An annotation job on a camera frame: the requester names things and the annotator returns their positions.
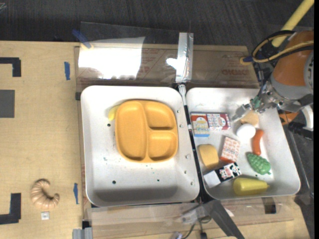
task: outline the wooden board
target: wooden board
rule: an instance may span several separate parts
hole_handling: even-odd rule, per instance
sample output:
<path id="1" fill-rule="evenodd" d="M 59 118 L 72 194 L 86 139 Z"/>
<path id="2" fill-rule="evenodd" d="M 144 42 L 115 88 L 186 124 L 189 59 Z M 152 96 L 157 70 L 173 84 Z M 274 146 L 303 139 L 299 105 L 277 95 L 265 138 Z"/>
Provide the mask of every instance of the wooden board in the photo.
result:
<path id="1" fill-rule="evenodd" d="M 0 57 L 19 57 L 22 77 L 0 64 L 0 89 L 15 90 L 15 118 L 0 119 L 0 214 L 9 213 L 11 193 L 21 193 L 21 220 L 0 225 L 1 238 L 71 238 L 81 227 L 82 184 L 75 77 L 76 43 L 0 42 Z M 30 199 L 33 183 L 46 178 L 60 203 L 41 220 Z M 79 204 L 73 193 L 78 184 Z"/>

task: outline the black tape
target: black tape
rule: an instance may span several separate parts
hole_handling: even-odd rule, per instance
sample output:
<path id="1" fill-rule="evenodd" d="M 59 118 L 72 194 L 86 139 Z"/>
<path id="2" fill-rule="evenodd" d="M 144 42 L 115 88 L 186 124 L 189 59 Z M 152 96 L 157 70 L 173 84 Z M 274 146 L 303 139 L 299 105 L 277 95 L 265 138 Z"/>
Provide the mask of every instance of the black tape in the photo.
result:
<path id="1" fill-rule="evenodd" d="M 19 58 L 1 58 L 0 64 L 12 64 L 12 77 L 21 77 L 21 60 Z"/>
<path id="2" fill-rule="evenodd" d="M 0 225 L 18 223 L 21 219 L 21 193 L 11 193 L 9 214 L 0 215 Z"/>

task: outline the cracker box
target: cracker box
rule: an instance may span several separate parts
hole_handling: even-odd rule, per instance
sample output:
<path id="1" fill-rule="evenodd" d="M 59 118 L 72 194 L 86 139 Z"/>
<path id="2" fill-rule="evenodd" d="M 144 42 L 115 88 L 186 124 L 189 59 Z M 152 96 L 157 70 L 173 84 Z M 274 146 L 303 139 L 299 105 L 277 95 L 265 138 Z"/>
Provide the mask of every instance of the cracker box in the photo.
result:
<path id="1" fill-rule="evenodd" d="M 240 142 L 230 137 L 225 137 L 223 151 L 220 160 L 226 163 L 233 163 L 237 161 L 239 154 Z"/>
<path id="2" fill-rule="evenodd" d="M 230 122 L 226 113 L 207 113 L 208 127 L 210 130 L 229 130 Z"/>
<path id="3" fill-rule="evenodd" d="M 209 127 L 206 113 L 191 113 L 190 121 L 193 127 L 194 136 L 209 137 Z"/>

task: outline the cow print carton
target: cow print carton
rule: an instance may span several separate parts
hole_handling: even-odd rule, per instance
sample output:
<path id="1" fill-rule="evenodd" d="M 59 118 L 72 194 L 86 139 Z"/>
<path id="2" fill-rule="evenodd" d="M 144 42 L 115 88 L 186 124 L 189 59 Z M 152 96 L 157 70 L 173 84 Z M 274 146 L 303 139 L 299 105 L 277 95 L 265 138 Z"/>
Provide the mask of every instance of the cow print carton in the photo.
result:
<path id="1" fill-rule="evenodd" d="M 241 175 L 241 171 L 237 163 L 232 163 L 204 175 L 204 180 L 209 188 L 213 188 L 220 183 L 236 178 L 239 175 Z"/>

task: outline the orange plate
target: orange plate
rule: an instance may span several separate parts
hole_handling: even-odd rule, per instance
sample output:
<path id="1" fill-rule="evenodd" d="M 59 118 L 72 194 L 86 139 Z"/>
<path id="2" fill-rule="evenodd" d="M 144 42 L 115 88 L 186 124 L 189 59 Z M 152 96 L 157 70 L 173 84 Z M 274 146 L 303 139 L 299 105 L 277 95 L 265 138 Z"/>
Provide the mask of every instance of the orange plate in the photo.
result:
<path id="1" fill-rule="evenodd" d="M 158 162 L 175 156 L 178 133 L 173 111 L 159 102 L 133 100 L 115 115 L 116 144 L 129 161 Z"/>

